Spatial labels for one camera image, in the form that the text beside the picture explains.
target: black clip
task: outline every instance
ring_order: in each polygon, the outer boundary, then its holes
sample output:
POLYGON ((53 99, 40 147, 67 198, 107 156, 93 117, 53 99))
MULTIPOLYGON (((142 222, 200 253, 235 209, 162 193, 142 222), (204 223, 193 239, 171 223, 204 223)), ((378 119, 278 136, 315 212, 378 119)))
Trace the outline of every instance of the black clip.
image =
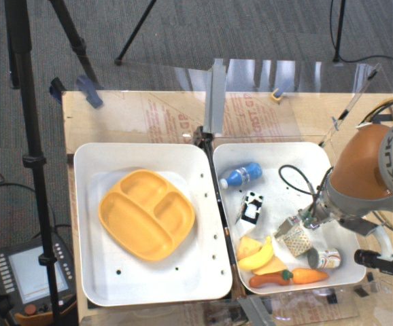
POLYGON ((94 84, 86 75, 80 75, 77 78, 75 84, 78 86, 79 90, 86 94, 86 100, 96 109, 103 104, 97 91, 94 88, 94 84))

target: yellow banana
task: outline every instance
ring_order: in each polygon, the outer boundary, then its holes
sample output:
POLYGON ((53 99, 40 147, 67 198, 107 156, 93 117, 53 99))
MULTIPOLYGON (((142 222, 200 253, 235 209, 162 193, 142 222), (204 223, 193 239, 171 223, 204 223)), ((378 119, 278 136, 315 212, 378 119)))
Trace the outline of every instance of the yellow banana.
POLYGON ((237 262, 237 266, 244 270, 253 270, 265 265, 273 256, 272 239, 270 236, 266 237, 266 242, 263 244, 259 252, 245 257, 237 262))

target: white tray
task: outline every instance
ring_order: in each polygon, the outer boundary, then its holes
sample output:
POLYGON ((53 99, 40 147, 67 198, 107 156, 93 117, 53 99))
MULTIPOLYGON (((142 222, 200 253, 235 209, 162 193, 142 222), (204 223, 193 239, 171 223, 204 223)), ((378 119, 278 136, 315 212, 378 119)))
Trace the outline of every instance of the white tray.
MULTIPOLYGON (((284 164, 299 168, 315 189, 322 181, 325 172, 331 167, 328 156, 321 147, 314 143, 229 143, 218 146, 213 153, 213 163, 219 179, 229 176, 233 170, 250 162, 257 162, 262 166, 261 178, 241 187, 229 187, 220 191, 234 250, 237 250, 240 240, 240 233, 235 228, 235 219, 242 197, 247 191, 255 191, 264 199, 257 226, 249 236, 264 242, 266 236, 270 235, 274 253, 287 265, 288 269, 309 267, 306 254, 295 258, 285 243, 277 242, 273 236, 278 226, 288 216, 297 215, 299 209, 305 208, 312 201, 310 195, 288 187, 279 177, 278 169, 284 164)), ((303 178, 291 168, 283 169, 282 175, 295 187, 309 191, 303 178)), ((321 225, 315 231, 306 230, 306 233, 313 245, 335 247, 339 250, 341 265, 336 269, 324 270, 329 273, 329 278, 306 285, 266 284, 255 289, 249 285, 249 279, 253 274, 249 270, 239 270, 243 285, 253 293, 265 295, 348 285, 363 279, 366 268, 354 261, 354 253, 360 247, 353 232, 342 228, 336 221, 331 221, 321 225)))
POLYGON ((156 304, 224 297, 233 278, 207 156, 194 145, 88 143, 74 156, 82 286, 99 306, 156 304), (192 203, 195 223, 161 261, 123 249, 101 225, 103 195, 144 168, 172 182, 192 203))

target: wooden table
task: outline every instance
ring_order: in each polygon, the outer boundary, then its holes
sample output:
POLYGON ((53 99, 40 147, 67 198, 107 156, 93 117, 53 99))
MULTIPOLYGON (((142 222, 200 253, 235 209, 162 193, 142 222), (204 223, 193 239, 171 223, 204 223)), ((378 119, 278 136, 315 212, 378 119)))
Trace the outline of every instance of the wooden table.
MULTIPOLYGON (((136 142, 136 143, 191 143, 193 132, 203 125, 203 92, 132 92, 98 91, 104 105, 94 109, 81 92, 63 93, 63 119, 68 163, 68 180, 71 201, 71 222, 75 277, 77 282, 78 317, 83 325, 143 325, 149 311, 140 308, 111 307, 89 308, 84 295, 78 236, 77 204, 75 198, 74 170, 71 156, 76 149, 88 142, 136 142)), ((332 117, 339 117, 352 99, 346 93, 285 93, 278 103, 269 98, 270 93, 231 92, 226 94, 224 112, 224 132, 216 136, 215 144, 224 142, 282 141, 292 139, 319 143, 331 129, 332 117)), ((354 135, 365 115, 391 94, 363 94, 360 100, 325 146, 332 165, 346 143, 354 135)), ((386 214, 393 223, 393 214, 386 214)), ((376 218, 368 215, 370 221, 376 218)), ((388 231, 393 242, 393 232, 388 231)), ((360 246, 380 252, 374 238, 359 237, 360 246)), ((360 297, 347 287, 346 305, 340 314, 331 314, 309 306, 308 313, 298 308, 289 310, 290 321, 274 319, 276 325, 298 325, 299 323, 319 323, 325 325, 393 325, 393 276, 371 270, 375 281, 364 281, 364 290, 369 295, 360 297)), ((204 307, 200 303, 159 306, 152 310, 156 325, 204 325, 204 307)))

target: white bottle cap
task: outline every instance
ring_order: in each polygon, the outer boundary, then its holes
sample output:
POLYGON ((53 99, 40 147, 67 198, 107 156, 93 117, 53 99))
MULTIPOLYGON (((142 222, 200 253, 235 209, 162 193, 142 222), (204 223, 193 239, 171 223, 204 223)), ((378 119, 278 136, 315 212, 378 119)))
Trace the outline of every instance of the white bottle cap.
POLYGON ((226 179, 220 179, 219 184, 222 189, 227 189, 228 188, 228 182, 226 182, 226 179))

